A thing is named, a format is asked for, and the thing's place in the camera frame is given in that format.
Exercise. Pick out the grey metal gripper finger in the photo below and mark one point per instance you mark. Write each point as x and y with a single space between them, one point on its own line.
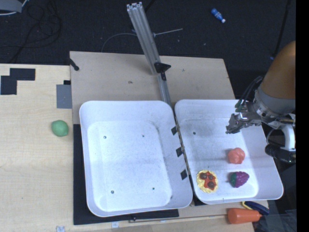
237 128
229 128

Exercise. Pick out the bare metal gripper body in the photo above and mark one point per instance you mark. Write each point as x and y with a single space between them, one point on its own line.
253 118

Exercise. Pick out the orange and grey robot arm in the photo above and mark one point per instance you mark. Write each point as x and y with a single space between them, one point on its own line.
280 76

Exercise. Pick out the white plastic tray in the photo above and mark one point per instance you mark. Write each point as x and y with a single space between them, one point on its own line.
212 141
128 163

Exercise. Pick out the orange toy fruit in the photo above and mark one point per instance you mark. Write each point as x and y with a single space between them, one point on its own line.
236 155

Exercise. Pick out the purple grapes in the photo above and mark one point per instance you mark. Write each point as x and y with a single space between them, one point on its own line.
240 179

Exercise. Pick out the yellow pasta with meatballs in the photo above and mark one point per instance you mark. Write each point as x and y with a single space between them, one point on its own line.
207 181

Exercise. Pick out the blue bottle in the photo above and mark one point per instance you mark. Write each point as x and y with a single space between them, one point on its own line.
217 14

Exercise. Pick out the brown cardboard board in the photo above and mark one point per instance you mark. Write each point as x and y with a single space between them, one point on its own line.
116 78

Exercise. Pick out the green lime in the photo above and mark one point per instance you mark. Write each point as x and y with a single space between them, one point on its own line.
60 128

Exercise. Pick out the black cylinder on white bracket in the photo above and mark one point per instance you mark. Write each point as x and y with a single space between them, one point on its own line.
288 139

